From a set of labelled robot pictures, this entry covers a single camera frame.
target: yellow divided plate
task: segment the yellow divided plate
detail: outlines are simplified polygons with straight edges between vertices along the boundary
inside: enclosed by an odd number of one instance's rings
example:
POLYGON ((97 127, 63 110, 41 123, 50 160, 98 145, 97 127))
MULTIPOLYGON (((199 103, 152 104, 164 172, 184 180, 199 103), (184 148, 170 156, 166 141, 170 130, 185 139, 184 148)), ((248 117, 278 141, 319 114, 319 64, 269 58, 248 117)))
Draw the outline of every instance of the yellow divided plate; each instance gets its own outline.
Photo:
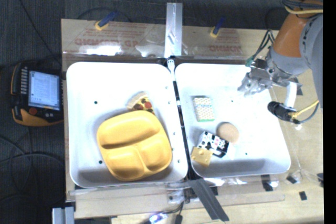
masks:
POLYGON ((172 160, 168 136, 148 111, 132 111, 104 121, 98 128, 97 142, 109 171, 121 181, 156 174, 172 160))

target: yellow handheld controller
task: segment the yellow handheld controller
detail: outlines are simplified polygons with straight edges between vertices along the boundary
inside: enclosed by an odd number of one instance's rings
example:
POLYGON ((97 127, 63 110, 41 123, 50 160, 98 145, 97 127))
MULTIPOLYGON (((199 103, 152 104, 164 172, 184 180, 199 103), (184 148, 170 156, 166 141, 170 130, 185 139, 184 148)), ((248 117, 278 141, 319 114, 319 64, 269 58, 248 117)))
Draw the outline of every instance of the yellow handheld controller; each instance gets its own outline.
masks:
POLYGON ((60 70, 35 62, 16 65, 10 92, 14 121, 25 126, 49 126, 64 120, 60 70))

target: pizza slice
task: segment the pizza slice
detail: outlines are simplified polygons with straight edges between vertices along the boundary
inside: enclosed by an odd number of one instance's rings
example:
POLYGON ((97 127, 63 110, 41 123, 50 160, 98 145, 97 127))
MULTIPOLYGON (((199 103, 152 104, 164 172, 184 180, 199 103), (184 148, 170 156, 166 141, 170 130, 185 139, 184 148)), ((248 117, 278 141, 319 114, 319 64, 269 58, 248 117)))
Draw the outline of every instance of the pizza slice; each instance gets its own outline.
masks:
POLYGON ((131 111, 145 110, 155 115, 151 101, 145 92, 136 94, 127 104, 127 108, 131 111))

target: blue clamp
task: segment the blue clamp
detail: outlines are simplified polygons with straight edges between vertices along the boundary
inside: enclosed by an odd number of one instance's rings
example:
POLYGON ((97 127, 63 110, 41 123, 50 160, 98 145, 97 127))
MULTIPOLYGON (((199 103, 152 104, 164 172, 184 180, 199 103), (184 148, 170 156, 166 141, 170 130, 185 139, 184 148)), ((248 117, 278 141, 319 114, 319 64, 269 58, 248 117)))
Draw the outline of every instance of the blue clamp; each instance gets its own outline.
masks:
POLYGON ((118 14, 118 12, 109 13, 105 18, 96 22, 96 24, 94 26, 96 27, 97 30, 102 31, 103 29, 108 27, 109 22, 114 20, 114 18, 116 17, 117 14, 118 14))
POLYGON ((217 37, 217 36, 218 36, 219 29, 220 29, 221 26, 223 25, 224 21, 225 21, 225 17, 222 16, 222 17, 220 18, 219 22, 216 24, 216 26, 214 26, 214 27, 211 29, 211 33, 210 33, 210 35, 211 35, 212 37, 217 37))

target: gray carpet floor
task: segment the gray carpet floor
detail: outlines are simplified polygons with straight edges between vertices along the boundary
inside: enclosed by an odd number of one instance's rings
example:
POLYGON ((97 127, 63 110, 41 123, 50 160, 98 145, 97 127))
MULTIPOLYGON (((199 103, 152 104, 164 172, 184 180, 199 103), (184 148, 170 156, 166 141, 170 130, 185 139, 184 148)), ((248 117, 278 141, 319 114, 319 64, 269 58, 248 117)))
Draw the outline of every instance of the gray carpet floor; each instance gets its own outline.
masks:
MULTIPOLYGON (((228 28, 279 29, 287 15, 281 0, 0 0, 0 223, 51 223, 52 207, 64 203, 64 127, 27 128, 13 121, 13 68, 23 60, 59 55, 60 20, 101 18, 106 1, 123 7, 132 22, 164 23, 161 9, 139 16, 139 3, 181 2, 184 24, 195 26, 213 26, 224 15, 228 28), (97 9, 85 13, 91 8, 97 9), (22 153, 41 154, 11 159, 22 153)), ((57 66, 53 58, 49 62, 57 66)))

